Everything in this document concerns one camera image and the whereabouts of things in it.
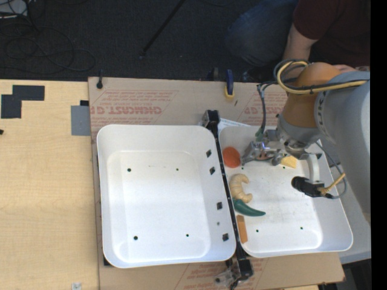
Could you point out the green toy chili pepper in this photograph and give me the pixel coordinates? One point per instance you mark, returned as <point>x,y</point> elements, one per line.
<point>246,209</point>

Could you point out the white paper label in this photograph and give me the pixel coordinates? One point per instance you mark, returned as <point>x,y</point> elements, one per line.
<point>232,122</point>

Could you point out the person's forearm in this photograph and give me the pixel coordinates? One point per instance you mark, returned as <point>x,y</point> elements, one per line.
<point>297,45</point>

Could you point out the yellow toy cheese wedge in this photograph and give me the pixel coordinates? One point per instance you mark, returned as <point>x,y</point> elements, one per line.
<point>289,162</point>

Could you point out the brown cardboard board red print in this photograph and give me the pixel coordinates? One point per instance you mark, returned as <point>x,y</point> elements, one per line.
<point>169,104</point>

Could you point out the person's hand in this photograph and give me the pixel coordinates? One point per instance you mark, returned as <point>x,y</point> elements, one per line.
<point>346,68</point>

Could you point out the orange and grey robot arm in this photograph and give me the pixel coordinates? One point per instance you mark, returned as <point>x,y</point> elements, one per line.
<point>341,116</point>

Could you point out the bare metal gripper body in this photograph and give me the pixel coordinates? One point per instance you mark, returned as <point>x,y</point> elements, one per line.
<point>276,142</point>

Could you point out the brown toy food piece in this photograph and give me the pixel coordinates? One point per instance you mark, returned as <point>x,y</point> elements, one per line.
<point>264,156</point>

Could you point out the black cylinder on white bracket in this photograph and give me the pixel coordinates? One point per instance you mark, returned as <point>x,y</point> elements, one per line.
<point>305,186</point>

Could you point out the person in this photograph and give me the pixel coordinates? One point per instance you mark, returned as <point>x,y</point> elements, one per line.
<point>332,20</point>

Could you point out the white plastic tray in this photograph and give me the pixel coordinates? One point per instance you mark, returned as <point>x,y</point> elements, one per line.
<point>281,204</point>
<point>157,198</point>

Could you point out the cream toy croissant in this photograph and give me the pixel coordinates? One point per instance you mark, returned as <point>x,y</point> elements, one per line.
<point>237,186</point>

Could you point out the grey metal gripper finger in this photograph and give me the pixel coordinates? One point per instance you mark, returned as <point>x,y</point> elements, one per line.
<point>249,154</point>
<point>277,158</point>

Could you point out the orange rectangular stick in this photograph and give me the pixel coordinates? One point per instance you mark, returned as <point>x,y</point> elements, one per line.
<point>242,230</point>

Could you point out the orange toy fruit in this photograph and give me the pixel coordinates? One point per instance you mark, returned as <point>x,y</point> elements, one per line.
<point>231,157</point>

